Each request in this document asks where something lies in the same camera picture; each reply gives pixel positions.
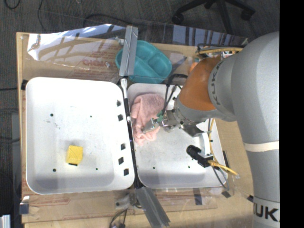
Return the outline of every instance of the teal bowl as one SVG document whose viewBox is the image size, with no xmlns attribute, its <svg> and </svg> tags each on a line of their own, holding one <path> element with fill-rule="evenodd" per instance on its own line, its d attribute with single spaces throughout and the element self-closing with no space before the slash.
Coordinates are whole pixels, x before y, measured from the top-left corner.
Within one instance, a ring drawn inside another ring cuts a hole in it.
<svg viewBox="0 0 304 228">
<path fill-rule="evenodd" d="M 120 68 L 122 56 L 123 49 L 116 54 L 115 63 L 118 68 Z M 137 41 L 134 75 L 129 76 L 131 81 L 160 84 L 171 71 L 171 61 L 159 49 L 144 40 Z"/>
</svg>

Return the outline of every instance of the dark floor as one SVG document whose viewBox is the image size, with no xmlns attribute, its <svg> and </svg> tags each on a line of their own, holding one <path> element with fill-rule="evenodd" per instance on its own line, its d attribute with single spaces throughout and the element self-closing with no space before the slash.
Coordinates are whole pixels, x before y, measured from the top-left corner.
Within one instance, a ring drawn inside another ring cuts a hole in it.
<svg viewBox="0 0 304 228">
<path fill-rule="evenodd" d="M 18 109 L 16 43 L 17 31 L 51 33 L 82 27 L 86 16 L 99 13 L 91 20 L 97 23 L 126 25 L 132 19 L 144 19 L 172 23 L 176 9 L 193 0 L 43 0 L 38 20 L 41 0 L 21 0 L 18 7 L 9 9 L 0 5 L 0 216 L 12 213 L 12 199 L 18 193 L 18 183 L 13 183 L 13 146 L 2 140 L 12 139 L 11 114 L 1 110 Z M 253 7 L 256 13 L 250 21 L 240 18 L 241 9 L 228 4 L 233 34 L 249 38 L 249 41 L 274 31 L 279 31 L 280 0 L 241 0 Z M 13 6 L 18 0 L 8 0 Z M 203 6 L 183 13 L 181 25 L 226 32 L 218 8 L 209 10 Z"/>
</svg>

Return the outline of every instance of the pink towel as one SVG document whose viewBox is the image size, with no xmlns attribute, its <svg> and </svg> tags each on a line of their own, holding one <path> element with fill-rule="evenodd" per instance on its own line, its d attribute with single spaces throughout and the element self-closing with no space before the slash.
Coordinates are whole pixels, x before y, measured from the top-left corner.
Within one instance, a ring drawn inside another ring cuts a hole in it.
<svg viewBox="0 0 304 228">
<path fill-rule="evenodd" d="M 160 127 L 143 133 L 142 128 L 151 118 L 156 118 L 164 106 L 165 100 L 158 94 L 145 94 L 136 97 L 131 108 L 131 117 L 133 119 L 133 130 L 135 142 L 143 146 L 145 140 L 154 141 Z"/>
</svg>

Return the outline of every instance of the cardboard surface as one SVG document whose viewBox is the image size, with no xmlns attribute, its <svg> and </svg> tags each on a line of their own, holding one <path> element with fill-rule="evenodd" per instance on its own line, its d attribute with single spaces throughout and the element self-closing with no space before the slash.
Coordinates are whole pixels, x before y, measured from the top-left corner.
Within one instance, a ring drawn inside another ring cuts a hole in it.
<svg viewBox="0 0 304 228">
<path fill-rule="evenodd" d="M 74 62 L 74 66 L 66 66 L 67 64 L 48 63 L 34 60 L 29 57 L 27 48 L 28 33 L 17 33 L 17 62 L 18 62 L 18 88 L 19 88 L 19 115 L 20 115 L 20 131 L 22 146 L 22 197 L 30 196 L 29 214 L 22 216 L 22 222 L 25 227 L 108 227 L 111 217 L 116 213 L 117 207 L 115 202 L 117 199 L 125 195 L 124 192 L 93 192 L 93 193 L 73 193 L 73 194 L 57 194 L 57 195 L 38 195 L 32 192 L 26 182 L 25 170 L 25 148 L 26 148 L 26 129 L 25 129 L 25 91 L 21 90 L 23 80 L 30 80 L 37 76 L 48 77 L 70 77 L 70 78 L 86 78 L 92 80 L 109 81 L 116 80 L 115 74 L 103 74 L 103 70 L 107 67 L 100 65 L 88 65 L 92 70 L 96 70 L 94 74 L 88 74 L 88 69 L 84 69 L 82 65 Z M 89 43 L 101 43 L 100 39 L 87 39 Z M 173 46 L 173 45 L 156 45 L 160 50 L 170 57 L 175 57 L 179 61 L 180 55 L 187 57 L 187 60 L 177 68 L 176 73 L 187 74 L 188 68 L 195 57 L 195 51 L 192 47 Z M 108 54 L 107 62 L 113 60 L 114 52 L 120 47 L 111 47 L 112 55 Z M 236 180 L 235 195 L 229 199 L 222 198 L 217 193 L 201 192 L 202 205 L 198 205 L 193 195 L 193 190 L 170 191 L 158 190 L 156 195 L 160 200 L 164 210 L 168 212 L 171 220 L 171 227 L 193 227 L 200 224 L 200 227 L 215 227 L 211 224 L 233 224 L 227 227 L 251 227 L 252 203 L 246 200 L 247 194 L 252 194 L 252 177 L 248 164 L 246 152 L 244 150 L 237 123 L 226 123 L 217 120 L 217 128 L 221 140 L 221 145 L 227 151 L 230 167 L 240 173 L 241 179 Z M 141 209 L 130 209 L 126 219 L 127 227 L 150 227 L 146 216 Z"/>
</svg>

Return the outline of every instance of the yellow block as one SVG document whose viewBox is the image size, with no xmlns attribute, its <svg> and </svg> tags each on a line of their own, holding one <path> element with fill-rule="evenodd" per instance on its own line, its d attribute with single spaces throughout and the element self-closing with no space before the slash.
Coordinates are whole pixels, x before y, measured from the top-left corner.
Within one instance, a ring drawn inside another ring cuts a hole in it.
<svg viewBox="0 0 304 228">
<path fill-rule="evenodd" d="M 66 162 L 78 165 L 82 160 L 82 152 L 82 147 L 70 145 L 67 150 Z"/>
</svg>

